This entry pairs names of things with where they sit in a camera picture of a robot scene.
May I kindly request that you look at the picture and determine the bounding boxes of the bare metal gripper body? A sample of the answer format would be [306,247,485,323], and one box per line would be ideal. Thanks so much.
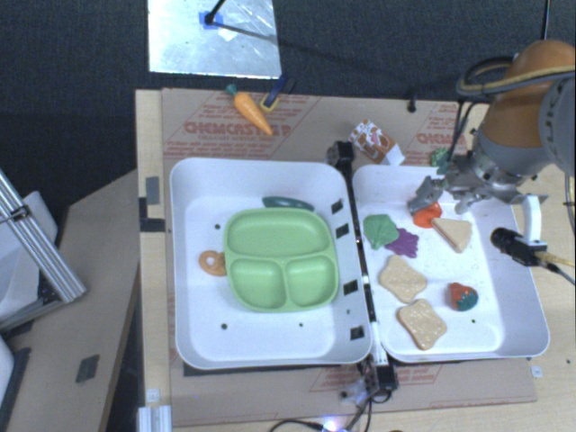
[443,153,524,203]

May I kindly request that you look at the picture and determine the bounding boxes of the orange-red round toy slice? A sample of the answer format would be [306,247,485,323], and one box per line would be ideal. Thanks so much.
[412,201,445,230]

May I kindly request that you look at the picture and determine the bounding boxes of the triangular toy sandwich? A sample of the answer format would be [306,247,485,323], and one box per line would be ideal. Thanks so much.
[431,216,474,255]

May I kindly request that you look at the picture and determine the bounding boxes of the purple toy grapes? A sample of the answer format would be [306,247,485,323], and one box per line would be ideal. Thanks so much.
[384,227,421,259]

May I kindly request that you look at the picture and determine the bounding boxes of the green toy lettuce leaf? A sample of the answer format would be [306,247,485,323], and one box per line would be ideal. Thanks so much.
[363,213,400,251]

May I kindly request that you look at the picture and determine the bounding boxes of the white and brown carton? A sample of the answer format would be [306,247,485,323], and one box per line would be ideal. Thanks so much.
[347,119,405,167]

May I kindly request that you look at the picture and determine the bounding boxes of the thin black and white rod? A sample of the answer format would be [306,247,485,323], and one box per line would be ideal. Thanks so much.
[342,162,386,365]

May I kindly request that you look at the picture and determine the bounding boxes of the beige toy bread slice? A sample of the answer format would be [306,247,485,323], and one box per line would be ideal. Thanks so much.
[396,298,448,352]
[377,254,429,305]

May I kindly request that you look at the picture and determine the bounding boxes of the red toy strawberry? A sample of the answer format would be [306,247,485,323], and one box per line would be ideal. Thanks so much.
[446,282,480,312]

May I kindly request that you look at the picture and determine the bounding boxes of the white plastic tray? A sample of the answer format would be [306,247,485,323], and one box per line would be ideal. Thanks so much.
[351,164,552,365]
[168,156,375,371]

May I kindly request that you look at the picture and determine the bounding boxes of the brown cardboard board, red print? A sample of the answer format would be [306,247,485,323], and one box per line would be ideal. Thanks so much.
[159,87,539,428]

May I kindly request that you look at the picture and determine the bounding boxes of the green divided plate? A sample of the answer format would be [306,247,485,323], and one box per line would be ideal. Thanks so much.
[222,206,340,313]

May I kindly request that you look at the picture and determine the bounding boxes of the orange toy carrot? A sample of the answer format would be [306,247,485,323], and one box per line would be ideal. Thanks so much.
[225,83,275,137]

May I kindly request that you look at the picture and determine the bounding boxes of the orange toy pretzel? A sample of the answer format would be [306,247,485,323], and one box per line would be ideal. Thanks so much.
[198,249,229,278]

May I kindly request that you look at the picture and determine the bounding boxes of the black cylinder on white bracket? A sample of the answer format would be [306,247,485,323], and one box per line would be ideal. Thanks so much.
[490,194,551,267]

